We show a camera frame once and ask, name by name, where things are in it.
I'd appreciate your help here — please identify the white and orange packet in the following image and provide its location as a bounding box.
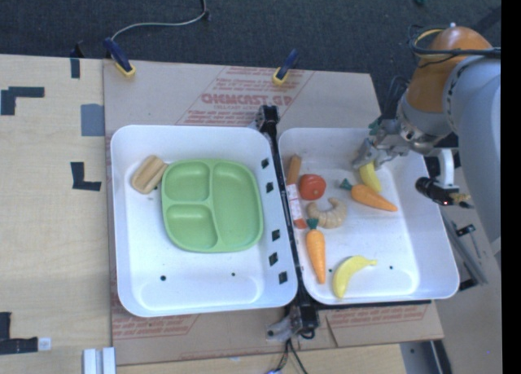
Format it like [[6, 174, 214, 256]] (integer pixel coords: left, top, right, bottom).
[[286, 183, 309, 230]]

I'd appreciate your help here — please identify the black cylinder on white bracket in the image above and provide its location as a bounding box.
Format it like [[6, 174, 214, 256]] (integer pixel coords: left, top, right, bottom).
[[414, 147, 462, 206]]

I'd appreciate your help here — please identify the black block with thin wires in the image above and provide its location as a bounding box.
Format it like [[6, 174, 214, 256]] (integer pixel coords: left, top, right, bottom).
[[247, 103, 282, 135], [284, 302, 321, 333]]

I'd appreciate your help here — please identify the yellow banana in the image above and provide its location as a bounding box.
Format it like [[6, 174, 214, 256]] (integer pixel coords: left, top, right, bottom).
[[358, 161, 383, 194], [331, 254, 379, 300]]

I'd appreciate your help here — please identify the thin black and white rod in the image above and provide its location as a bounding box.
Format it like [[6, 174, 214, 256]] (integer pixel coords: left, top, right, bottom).
[[266, 130, 310, 309]]

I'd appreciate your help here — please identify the brown cardboard board red print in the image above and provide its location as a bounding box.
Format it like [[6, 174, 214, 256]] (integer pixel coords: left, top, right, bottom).
[[102, 58, 445, 366]]

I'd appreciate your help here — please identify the white plastic tray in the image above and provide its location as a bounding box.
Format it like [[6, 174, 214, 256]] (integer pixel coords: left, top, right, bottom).
[[278, 126, 461, 306], [109, 124, 299, 319]]

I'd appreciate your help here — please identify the green divided plate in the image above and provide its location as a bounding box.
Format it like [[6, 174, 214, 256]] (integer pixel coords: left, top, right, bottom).
[[160, 158, 265, 254]]

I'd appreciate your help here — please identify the orange carrot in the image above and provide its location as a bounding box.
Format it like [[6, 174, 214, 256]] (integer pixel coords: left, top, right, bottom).
[[304, 218, 327, 285], [339, 178, 399, 213]]

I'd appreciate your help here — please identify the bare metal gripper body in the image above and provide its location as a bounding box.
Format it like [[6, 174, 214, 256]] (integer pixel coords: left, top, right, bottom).
[[368, 118, 440, 161]]

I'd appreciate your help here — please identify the orange-brown sausage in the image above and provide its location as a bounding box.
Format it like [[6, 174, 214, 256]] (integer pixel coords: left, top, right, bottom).
[[285, 154, 303, 187]]

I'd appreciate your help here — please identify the tan croissant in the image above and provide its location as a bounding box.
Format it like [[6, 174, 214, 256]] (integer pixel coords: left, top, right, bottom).
[[306, 196, 348, 230]]

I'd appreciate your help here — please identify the red tomato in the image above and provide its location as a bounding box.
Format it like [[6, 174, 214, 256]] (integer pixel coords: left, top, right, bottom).
[[298, 174, 327, 201]]

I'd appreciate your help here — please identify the tan bread bun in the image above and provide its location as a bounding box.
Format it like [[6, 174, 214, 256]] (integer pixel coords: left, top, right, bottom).
[[129, 155, 169, 195]]

